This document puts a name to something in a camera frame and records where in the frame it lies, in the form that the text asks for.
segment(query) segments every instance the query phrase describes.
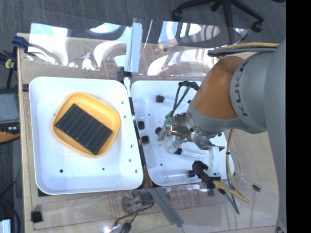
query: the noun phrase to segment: yellow cable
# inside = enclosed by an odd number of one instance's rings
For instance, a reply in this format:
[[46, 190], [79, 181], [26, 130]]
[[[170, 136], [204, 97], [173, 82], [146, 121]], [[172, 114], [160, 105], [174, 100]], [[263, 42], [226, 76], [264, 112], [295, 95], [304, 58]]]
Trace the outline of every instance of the yellow cable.
[[224, 184], [222, 184], [219, 181], [213, 181], [213, 183], [214, 183], [216, 188], [225, 190], [227, 192], [230, 192], [233, 195], [235, 195], [236, 197], [238, 197], [241, 200], [243, 200], [244, 202], [249, 203], [249, 200], [246, 197], [244, 197], [243, 194], [239, 191], [237, 185], [234, 182], [234, 179], [232, 177], [231, 170], [230, 170], [229, 154], [228, 153], [229, 153], [230, 144], [231, 144], [231, 140], [232, 140], [232, 136], [233, 136], [233, 131], [234, 131], [233, 129], [230, 130], [230, 134], [229, 134], [229, 138], [228, 138], [227, 151], [226, 151], [227, 152], [227, 155], [226, 155], [226, 165], [227, 165], [227, 168], [228, 168], [228, 174], [229, 174], [232, 186], [234, 187], [234, 189], [236, 189], [237, 192], [229, 189], [228, 187], [226, 187]]
[[225, 47], [220, 47], [217, 49], [237, 49], [237, 48], [250, 48], [250, 47], [264, 47], [264, 48], [275, 48], [279, 46], [280, 44], [277, 43], [265, 43], [265, 42], [249, 42], [249, 43], [240, 43], [236, 45], [229, 45]]

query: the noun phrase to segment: small black object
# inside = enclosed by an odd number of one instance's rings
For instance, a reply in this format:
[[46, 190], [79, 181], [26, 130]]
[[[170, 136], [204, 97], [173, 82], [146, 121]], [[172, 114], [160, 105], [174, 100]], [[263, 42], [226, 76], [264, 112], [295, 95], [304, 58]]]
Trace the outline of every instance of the small black object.
[[194, 161], [194, 163], [192, 164], [192, 169], [195, 172], [195, 174], [199, 177], [199, 179], [202, 180], [202, 184], [206, 188], [215, 188], [213, 181], [220, 181], [221, 177], [216, 176], [215, 173], [213, 174], [215, 176], [208, 175], [208, 173], [206, 172], [208, 170], [208, 166], [204, 164], [202, 161]]
[[23, 91], [29, 91], [29, 85], [28, 84], [23, 84]]
[[161, 127], [157, 127], [157, 128], [155, 129], [155, 133], [156, 133], [156, 134], [159, 134], [161, 130], [162, 130]]
[[142, 138], [141, 138], [141, 141], [143, 144], [146, 144], [146, 143], [149, 143], [149, 136], [147, 135], [144, 135]]
[[254, 185], [254, 184], [253, 184], [253, 189], [254, 189], [255, 191], [257, 191], [257, 192], [260, 192], [260, 191], [261, 191], [261, 189], [260, 189], [258, 186]]
[[111, 129], [76, 104], [68, 109], [55, 126], [95, 155], [112, 134]]
[[130, 79], [133, 77], [133, 74], [131, 72], [127, 72], [127, 71], [124, 71], [123, 75], [124, 75], [124, 77], [128, 77]]
[[252, 25], [252, 30], [255, 32], [260, 32], [263, 28], [263, 24], [259, 21], [255, 21]]
[[160, 95], [157, 95], [157, 97], [155, 98], [155, 101], [158, 102], [158, 103], [163, 103], [164, 97], [160, 96]]
[[174, 154], [181, 155], [181, 153], [182, 153], [182, 149], [181, 149], [181, 148], [178, 148]]
[[195, 176], [194, 170], [188, 170], [188, 178], [192, 178]]
[[43, 219], [40, 211], [31, 212], [31, 222], [38, 223], [42, 221]]
[[215, 196], [214, 189], [209, 189], [209, 190], [207, 190], [207, 194], [208, 194], [208, 196], [210, 196], [210, 197]]
[[172, 11], [172, 20], [180, 21], [183, 18], [183, 12], [179, 9]]
[[137, 122], [137, 126], [138, 126], [139, 130], [143, 130], [145, 128], [145, 122], [139, 121], [139, 122]]
[[130, 223], [126, 222], [126, 223], [123, 225], [122, 230], [121, 230], [120, 233], [129, 233], [130, 230], [131, 230], [131, 228], [132, 228], [132, 225], [131, 225]]

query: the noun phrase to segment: office chair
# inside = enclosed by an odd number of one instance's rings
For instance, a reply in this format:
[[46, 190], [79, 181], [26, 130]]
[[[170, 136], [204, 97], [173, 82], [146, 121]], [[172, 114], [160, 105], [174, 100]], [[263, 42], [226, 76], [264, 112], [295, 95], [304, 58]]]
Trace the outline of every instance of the office chair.
[[[286, 0], [272, 0], [275, 2], [285, 2]], [[251, 15], [252, 17], [256, 18], [257, 21], [254, 22], [252, 25], [252, 30], [255, 32], [260, 32], [263, 28], [262, 22], [264, 18], [247, 6], [241, 0], [192, 0], [185, 3], [180, 4], [175, 10], [172, 11], [172, 20], [180, 21], [183, 17], [183, 9], [203, 5], [207, 3], [213, 2], [211, 9], [212, 11], [216, 11], [220, 5], [223, 6], [223, 11], [225, 15], [225, 23], [228, 28], [233, 28], [233, 20], [232, 20], [232, 12], [231, 12], [231, 5], [237, 7], [238, 9], [244, 11], [245, 13]]]

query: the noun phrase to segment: white plastic tray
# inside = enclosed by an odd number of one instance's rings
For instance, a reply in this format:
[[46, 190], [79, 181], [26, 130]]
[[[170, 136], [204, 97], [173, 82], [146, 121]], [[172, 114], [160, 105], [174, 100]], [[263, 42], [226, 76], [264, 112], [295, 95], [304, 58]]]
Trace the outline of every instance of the white plastic tray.
[[[192, 170], [192, 164], [195, 160], [200, 160], [208, 165], [209, 154], [206, 150], [200, 150], [194, 143], [187, 142], [182, 144], [183, 150], [188, 150], [196, 156], [182, 156], [168, 153], [163, 146], [157, 143], [157, 134], [155, 129], [162, 127], [165, 115], [173, 108], [173, 102], [178, 89], [179, 81], [136, 81], [131, 86], [131, 94], [135, 109], [137, 121], [144, 121], [145, 128], [139, 131], [140, 137], [149, 136], [150, 143], [143, 144], [143, 151], [146, 159], [146, 165], [151, 180], [160, 186], [171, 186], [187, 183], [199, 182], [198, 177], [185, 178], [183, 172]], [[182, 96], [185, 87], [179, 92], [179, 98]], [[191, 89], [179, 105], [176, 113], [187, 111], [188, 100], [193, 99], [196, 91]], [[164, 97], [163, 103], [156, 102], [157, 95]], [[216, 146], [224, 146], [220, 151], [219, 173], [223, 179], [226, 179], [225, 159], [227, 141], [225, 135], [214, 137], [211, 142]], [[230, 169], [234, 172], [233, 161], [230, 158]]]
[[[86, 92], [120, 115], [121, 127], [108, 152], [87, 157], [58, 141], [51, 131], [54, 114], [72, 92]], [[29, 85], [35, 180], [45, 193], [71, 194], [131, 190], [143, 180], [127, 91], [113, 80], [38, 77]]]

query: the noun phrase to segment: gray carpet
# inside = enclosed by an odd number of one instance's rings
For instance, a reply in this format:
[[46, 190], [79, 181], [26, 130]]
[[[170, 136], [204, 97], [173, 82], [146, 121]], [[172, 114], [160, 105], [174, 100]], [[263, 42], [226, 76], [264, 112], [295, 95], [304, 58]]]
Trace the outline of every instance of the gray carpet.
[[[129, 26], [133, 18], [171, 20], [172, 10], [185, 1], [189, 0], [0, 0], [0, 51], [12, 50], [11, 40], [18, 32], [30, 32], [31, 22], [37, 16], [35, 9]], [[260, 33], [252, 32], [244, 42], [281, 43], [285, 39], [286, 2], [242, 1], [265, 18], [263, 30]], [[225, 26], [222, 8], [212, 12], [210, 7], [211, 4], [184, 10], [182, 21]], [[232, 13], [234, 27], [248, 29], [255, 21], [235, 7], [232, 8]], [[49, 20], [51, 24], [58, 26], [68, 23], [61, 17]], [[0, 88], [6, 87], [7, 75], [8, 71], [0, 66]], [[16, 84], [17, 81], [13, 77], [11, 86]], [[1, 193], [13, 181], [12, 143], [0, 145], [0, 172]], [[13, 191], [8, 191], [2, 199], [13, 204]], [[9, 218], [13, 219], [13, 214], [9, 211], [7, 213]]]

